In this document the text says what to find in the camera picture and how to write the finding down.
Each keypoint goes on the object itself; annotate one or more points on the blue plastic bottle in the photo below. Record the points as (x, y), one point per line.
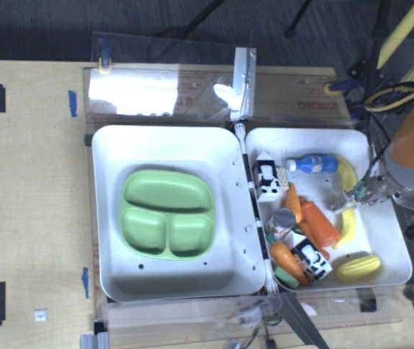
(317, 164)

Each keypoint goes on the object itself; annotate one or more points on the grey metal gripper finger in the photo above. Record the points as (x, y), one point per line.
(351, 197)
(339, 205)

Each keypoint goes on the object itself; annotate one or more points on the green divided plate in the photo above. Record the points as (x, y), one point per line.
(167, 195)

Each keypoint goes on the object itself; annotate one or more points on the yellow corn cob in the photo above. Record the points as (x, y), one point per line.
(357, 268)

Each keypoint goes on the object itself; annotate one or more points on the yellow banana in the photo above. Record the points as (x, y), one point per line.
(348, 224)

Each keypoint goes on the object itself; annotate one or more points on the beige waffle biscuit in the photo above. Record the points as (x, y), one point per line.
(283, 178)

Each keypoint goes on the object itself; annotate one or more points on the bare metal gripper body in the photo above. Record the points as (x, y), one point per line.
(376, 190)

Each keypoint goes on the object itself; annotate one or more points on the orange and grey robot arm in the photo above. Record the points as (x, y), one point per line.
(412, 140)

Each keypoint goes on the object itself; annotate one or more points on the green block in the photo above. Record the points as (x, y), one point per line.
(285, 277)

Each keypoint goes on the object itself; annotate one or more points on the small can with silver lid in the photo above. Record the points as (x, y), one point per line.
(283, 220)

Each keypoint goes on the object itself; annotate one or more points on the orange plastic bottle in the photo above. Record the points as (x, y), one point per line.
(319, 222)

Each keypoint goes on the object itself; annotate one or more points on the white plastic tray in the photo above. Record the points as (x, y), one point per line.
(374, 238)
(178, 144)

